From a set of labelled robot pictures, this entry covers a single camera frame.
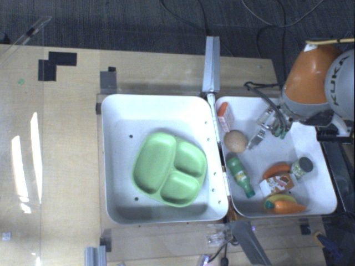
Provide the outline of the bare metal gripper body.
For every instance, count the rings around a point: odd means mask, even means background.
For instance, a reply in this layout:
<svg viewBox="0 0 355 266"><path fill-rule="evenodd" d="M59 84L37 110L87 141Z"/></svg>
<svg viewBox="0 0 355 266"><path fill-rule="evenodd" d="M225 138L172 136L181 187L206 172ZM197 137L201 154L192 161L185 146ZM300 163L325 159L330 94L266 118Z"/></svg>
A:
<svg viewBox="0 0 355 266"><path fill-rule="evenodd" d="M270 105L266 112L265 129L272 134L287 134L289 132L291 124L282 113L279 105Z"/></svg>

